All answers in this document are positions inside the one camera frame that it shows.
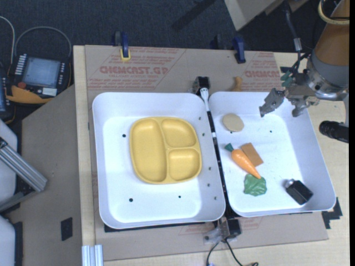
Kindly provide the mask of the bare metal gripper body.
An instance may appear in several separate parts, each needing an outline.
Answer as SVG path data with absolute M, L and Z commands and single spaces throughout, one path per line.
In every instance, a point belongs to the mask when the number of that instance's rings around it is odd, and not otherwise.
M 298 107 L 316 105 L 320 100 L 340 101 L 348 90 L 348 76 L 339 72 L 319 73 L 305 69 L 283 76 L 285 97 Z

